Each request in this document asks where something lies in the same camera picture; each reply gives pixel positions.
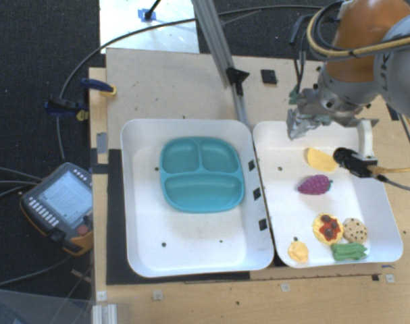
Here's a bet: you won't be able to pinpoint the yellow scrambled egg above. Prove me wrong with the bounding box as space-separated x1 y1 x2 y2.
286 240 309 264

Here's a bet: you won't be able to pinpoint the yellow tortilla chip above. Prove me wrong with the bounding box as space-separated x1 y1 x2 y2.
303 146 338 174

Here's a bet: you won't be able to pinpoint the white plastic tray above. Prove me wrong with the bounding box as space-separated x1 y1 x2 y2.
120 117 276 279
252 119 405 269

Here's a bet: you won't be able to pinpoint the teal divided plate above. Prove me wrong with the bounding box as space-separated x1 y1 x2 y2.
159 136 245 215

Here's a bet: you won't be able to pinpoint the black cylinder on white bracket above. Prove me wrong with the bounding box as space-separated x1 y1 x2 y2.
332 117 380 179

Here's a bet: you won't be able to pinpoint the black block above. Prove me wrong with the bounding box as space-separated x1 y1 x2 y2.
260 69 278 85

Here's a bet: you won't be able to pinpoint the chocolate chip biscuit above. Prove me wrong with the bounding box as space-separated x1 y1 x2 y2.
342 217 369 244

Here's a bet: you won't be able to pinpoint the green beans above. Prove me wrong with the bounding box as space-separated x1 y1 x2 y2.
330 242 369 263

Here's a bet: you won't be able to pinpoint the pale wood board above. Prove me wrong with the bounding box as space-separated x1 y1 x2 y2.
105 47 405 285

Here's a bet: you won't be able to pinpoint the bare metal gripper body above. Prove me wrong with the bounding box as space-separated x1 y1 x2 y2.
294 87 365 125

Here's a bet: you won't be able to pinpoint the purple grapes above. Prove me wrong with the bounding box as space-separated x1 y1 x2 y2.
297 174 334 196

